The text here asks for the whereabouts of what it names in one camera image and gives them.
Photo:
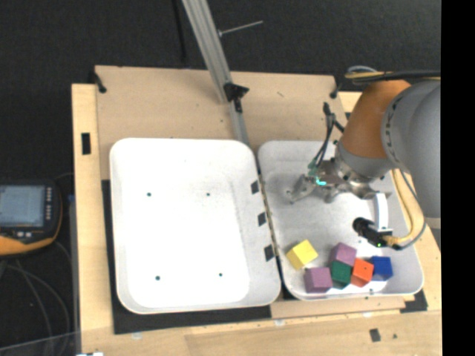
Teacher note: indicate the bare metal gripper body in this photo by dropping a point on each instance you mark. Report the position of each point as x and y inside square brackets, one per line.
[334, 176]

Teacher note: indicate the blue cube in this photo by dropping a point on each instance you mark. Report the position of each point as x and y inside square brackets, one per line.
[382, 266]

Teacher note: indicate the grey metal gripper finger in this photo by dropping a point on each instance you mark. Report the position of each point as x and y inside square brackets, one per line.
[329, 196]
[301, 189]

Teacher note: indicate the green cube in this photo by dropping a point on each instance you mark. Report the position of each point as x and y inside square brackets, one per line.
[340, 272]

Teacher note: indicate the white plastic tray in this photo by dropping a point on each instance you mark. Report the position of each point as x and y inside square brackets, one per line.
[323, 224]
[185, 228]

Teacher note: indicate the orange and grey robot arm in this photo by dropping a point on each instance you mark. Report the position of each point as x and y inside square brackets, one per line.
[408, 124]

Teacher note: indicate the flat brown board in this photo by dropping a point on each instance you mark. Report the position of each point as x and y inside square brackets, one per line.
[163, 102]

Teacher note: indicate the orange cube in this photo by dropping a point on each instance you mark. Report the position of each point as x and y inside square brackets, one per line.
[363, 271]

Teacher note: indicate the black cylinder on white bracket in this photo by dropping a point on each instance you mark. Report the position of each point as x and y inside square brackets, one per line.
[367, 228]

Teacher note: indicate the yellow cube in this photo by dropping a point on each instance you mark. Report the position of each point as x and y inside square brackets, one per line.
[301, 254]

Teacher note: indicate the purple cube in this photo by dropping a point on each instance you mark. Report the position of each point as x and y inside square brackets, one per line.
[317, 278]
[344, 253]

